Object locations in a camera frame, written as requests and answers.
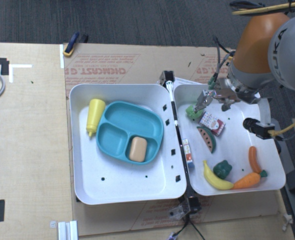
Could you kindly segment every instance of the toy banana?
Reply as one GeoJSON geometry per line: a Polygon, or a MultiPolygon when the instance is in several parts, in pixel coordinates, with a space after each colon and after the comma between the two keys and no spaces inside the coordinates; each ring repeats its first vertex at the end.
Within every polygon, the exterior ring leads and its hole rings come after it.
{"type": "Polygon", "coordinates": [[[225,179],[221,179],[214,174],[214,172],[208,166],[208,163],[206,160],[203,160],[203,164],[204,164],[204,177],[208,183],[210,183],[213,187],[215,187],[218,190],[230,190],[231,188],[233,188],[234,186],[233,183],[225,179]]]}

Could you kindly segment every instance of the wooden table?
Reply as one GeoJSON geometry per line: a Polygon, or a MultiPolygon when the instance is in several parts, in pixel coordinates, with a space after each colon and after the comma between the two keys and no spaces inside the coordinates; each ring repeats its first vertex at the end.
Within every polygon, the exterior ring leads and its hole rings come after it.
{"type": "MultiPolygon", "coordinates": [[[[56,239],[53,222],[73,220],[65,71],[58,44],[0,43],[0,58],[15,67],[0,96],[0,200],[5,200],[0,240],[56,239]]],[[[205,239],[293,240],[282,231],[286,212],[198,224],[205,239]]],[[[181,226],[115,232],[84,239],[161,239],[181,226]]],[[[200,239],[191,225],[179,239],[200,239]]]]}

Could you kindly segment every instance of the blue divided plate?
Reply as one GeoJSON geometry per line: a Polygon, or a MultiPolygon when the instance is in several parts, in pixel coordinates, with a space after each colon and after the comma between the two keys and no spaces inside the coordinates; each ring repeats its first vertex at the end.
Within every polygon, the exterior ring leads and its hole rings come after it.
{"type": "Polygon", "coordinates": [[[102,114],[96,132],[96,144],[103,153],[111,157],[132,164],[146,165],[158,154],[163,132],[163,122],[156,113],[132,103],[115,101],[109,104],[102,114]],[[143,162],[129,159],[134,137],[147,141],[143,162]]]}

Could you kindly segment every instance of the yellow mustard bottle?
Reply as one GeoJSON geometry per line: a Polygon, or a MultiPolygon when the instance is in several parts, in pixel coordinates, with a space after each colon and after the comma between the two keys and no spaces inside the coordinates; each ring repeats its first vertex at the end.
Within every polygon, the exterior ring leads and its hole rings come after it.
{"type": "Polygon", "coordinates": [[[89,137],[97,132],[98,125],[105,108],[106,103],[101,99],[94,98],[89,102],[86,121],[86,130],[88,131],[89,137]]]}

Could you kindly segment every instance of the gray carpet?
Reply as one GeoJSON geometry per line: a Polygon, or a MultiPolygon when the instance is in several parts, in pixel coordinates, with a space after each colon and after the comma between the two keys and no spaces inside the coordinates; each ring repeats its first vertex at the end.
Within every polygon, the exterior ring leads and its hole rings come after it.
{"type": "MultiPolygon", "coordinates": [[[[234,0],[0,0],[0,42],[62,44],[75,31],[89,43],[213,47],[213,35],[235,49],[249,17],[232,15],[234,0]]],[[[273,6],[288,0],[246,0],[273,6]]],[[[271,115],[281,128],[295,118],[295,92],[272,83],[271,115]]],[[[290,136],[294,130],[284,134],[290,136]]],[[[295,138],[286,142],[295,167],[295,138]]],[[[293,211],[282,189],[289,214],[293,211]]],[[[295,235],[295,223],[292,225],[295,235]]]]}

